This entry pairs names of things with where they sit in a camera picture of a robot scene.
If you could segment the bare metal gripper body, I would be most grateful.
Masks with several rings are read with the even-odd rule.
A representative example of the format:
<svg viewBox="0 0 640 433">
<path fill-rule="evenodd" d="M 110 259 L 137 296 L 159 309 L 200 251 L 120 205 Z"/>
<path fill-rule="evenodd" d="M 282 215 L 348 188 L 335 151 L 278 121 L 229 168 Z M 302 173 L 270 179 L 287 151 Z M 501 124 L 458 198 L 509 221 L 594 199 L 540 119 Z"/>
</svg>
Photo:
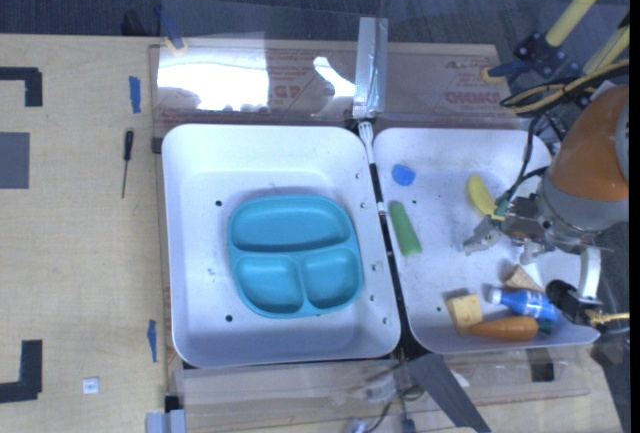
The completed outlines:
<svg viewBox="0 0 640 433">
<path fill-rule="evenodd" d="M 515 244 L 532 243 L 545 252 L 556 249 L 553 242 L 555 217 L 539 194 L 515 197 L 506 209 L 501 232 Z"/>
</svg>

